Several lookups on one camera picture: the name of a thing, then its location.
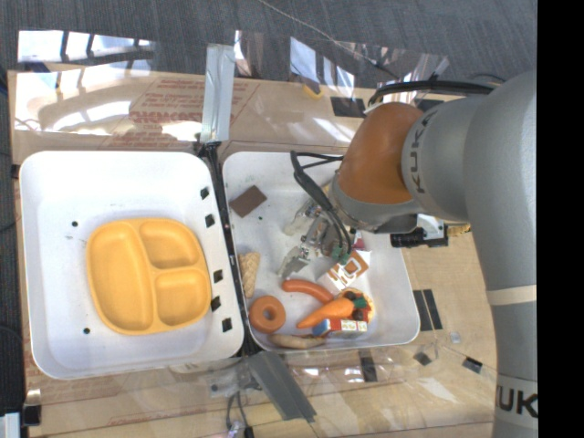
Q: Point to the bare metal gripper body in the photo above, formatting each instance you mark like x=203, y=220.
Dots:
x=325, y=240

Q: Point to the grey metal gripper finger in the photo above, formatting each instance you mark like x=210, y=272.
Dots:
x=293, y=261
x=301, y=217

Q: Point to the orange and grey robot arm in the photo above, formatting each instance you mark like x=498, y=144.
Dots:
x=493, y=162

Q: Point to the orange sausage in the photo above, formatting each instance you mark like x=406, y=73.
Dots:
x=305, y=287

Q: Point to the white carton with orange print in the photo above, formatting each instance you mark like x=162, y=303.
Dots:
x=351, y=267

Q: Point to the beige waffle cone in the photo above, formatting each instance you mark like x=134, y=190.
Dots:
x=249, y=269

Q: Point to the white plastic tray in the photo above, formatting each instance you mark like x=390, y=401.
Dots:
x=64, y=190
x=274, y=171

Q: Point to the brown square biscuit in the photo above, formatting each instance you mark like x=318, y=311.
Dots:
x=247, y=201

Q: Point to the orange carrot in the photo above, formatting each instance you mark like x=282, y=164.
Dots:
x=330, y=312

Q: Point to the orange doughnut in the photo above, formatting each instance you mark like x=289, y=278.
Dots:
x=256, y=320

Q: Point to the beige bread stick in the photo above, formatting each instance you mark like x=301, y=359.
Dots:
x=294, y=341

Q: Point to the pizza slice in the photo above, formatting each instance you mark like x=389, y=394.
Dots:
x=368, y=309

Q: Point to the small colourful carton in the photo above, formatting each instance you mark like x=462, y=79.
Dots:
x=347, y=327

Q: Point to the brown cardboard board, red print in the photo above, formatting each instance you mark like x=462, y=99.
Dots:
x=283, y=112

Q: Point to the orange divided plate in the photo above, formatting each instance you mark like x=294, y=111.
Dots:
x=123, y=281

